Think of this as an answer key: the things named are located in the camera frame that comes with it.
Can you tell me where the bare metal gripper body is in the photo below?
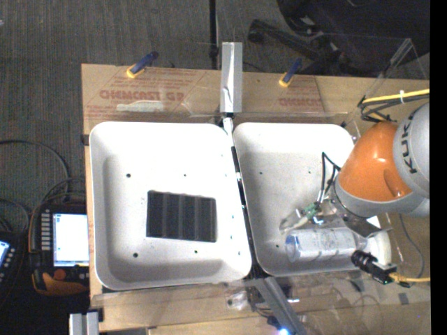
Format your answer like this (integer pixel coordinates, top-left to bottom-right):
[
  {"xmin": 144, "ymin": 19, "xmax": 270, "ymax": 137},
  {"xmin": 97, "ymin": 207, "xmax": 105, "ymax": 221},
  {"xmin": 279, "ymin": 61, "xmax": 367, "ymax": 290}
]
[{"xmin": 306, "ymin": 199, "xmax": 382, "ymax": 239}]

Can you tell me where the clear plastic bottle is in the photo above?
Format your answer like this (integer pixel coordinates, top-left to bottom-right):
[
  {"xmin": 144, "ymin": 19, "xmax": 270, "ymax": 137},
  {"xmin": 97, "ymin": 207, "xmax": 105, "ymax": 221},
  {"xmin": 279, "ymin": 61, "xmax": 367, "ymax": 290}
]
[{"xmin": 284, "ymin": 227, "xmax": 369, "ymax": 264}]

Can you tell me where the white plastic tray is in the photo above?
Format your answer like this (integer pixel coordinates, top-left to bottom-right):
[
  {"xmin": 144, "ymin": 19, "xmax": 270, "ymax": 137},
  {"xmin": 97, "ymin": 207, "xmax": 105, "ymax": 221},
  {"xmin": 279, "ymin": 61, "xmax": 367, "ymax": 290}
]
[
  {"xmin": 88, "ymin": 121, "xmax": 253, "ymax": 291},
  {"xmin": 232, "ymin": 121, "xmax": 382, "ymax": 278}
]

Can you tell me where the black ribbed rectangular pad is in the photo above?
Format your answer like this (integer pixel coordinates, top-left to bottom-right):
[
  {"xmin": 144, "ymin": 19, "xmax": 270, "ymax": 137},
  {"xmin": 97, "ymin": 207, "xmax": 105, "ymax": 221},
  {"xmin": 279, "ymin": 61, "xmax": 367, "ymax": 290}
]
[{"xmin": 145, "ymin": 190, "xmax": 218, "ymax": 244}]

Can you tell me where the brown cardboard board red print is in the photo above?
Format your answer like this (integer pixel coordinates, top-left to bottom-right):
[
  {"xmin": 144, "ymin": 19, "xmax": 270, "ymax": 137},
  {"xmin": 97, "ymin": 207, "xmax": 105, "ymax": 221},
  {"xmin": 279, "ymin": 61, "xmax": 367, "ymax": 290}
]
[{"xmin": 80, "ymin": 64, "xmax": 431, "ymax": 333}]

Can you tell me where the black cylinder on white bracket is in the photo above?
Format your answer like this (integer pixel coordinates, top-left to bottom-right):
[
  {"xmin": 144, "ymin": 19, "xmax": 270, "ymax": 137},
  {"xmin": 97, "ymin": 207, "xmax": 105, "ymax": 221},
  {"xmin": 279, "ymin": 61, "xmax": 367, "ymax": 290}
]
[{"xmin": 350, "ymin": 216, "xmax": 398, "ymax": 285}]

